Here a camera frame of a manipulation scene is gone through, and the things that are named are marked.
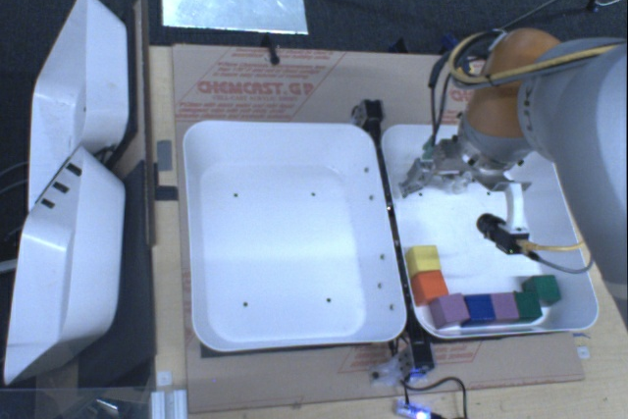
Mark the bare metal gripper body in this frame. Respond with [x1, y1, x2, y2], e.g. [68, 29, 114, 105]
[427, 137, 532, 193]

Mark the orange cube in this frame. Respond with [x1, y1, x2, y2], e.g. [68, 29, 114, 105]
[409, 270, 450, 306]

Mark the black cylinder on white bracket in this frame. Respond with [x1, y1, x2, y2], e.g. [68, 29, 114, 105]
[476, 181, 534, 256]

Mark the brown cardboard board, red print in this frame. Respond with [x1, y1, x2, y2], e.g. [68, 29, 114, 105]
[171, 43, 588, 413]

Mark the purple cube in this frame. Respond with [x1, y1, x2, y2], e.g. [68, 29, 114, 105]
[429, 292, 472, 331]
[490, 291, 520, 323]

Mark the white plastic tray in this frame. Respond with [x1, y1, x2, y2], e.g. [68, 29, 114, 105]
[381, 123, 601, 339]
[182, 120, 408, 353]

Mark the green cube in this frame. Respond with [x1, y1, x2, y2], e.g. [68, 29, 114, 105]
[513, 289, 544, 323]
[522, 274, 562, 307]

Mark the yellow cube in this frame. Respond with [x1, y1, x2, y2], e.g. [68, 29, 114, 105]
[404, 244, 443, 279]

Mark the blue cube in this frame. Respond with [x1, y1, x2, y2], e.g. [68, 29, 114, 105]
[463, 293, 497, 326]

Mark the thin black rod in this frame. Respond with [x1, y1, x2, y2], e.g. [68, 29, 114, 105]
[368, 122, 424, 345]

